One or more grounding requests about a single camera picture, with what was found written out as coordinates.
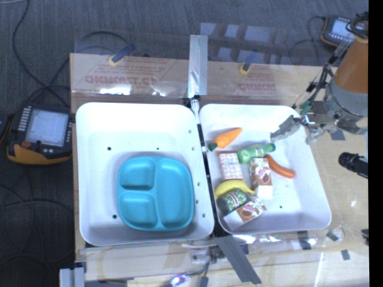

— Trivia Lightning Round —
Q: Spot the brown cardboard board red print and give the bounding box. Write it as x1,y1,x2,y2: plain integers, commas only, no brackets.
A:
69,52,369,282

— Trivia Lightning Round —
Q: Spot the orange sausage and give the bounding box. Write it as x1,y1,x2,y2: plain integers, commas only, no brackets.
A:
264,154,296,179

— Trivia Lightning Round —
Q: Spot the blue divided plate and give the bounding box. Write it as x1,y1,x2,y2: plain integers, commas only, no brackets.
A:
116,155,196,233

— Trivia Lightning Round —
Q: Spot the green can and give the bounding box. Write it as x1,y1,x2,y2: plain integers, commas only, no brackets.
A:
216,188,249,215

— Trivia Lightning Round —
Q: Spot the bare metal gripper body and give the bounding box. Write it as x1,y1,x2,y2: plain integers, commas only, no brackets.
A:
300,100,342,137

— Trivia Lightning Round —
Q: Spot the orange and white juice carton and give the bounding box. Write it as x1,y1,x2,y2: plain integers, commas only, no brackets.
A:
222,196,268,231
248,157,274,201

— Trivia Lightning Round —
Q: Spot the orange carrot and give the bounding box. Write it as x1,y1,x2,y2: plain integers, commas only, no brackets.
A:
207,127,243,152

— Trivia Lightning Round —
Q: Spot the white plastic tray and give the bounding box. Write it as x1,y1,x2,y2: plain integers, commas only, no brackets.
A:
198,103,333,236
75,101,215,247

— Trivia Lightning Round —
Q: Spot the yellow banana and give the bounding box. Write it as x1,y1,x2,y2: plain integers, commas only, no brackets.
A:
214,179,256,201

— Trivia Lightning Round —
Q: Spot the green bottle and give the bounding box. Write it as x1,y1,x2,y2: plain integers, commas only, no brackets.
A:
236,142,276,165

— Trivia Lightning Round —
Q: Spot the pink and white carton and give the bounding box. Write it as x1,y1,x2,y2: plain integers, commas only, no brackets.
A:
217,151,244,182

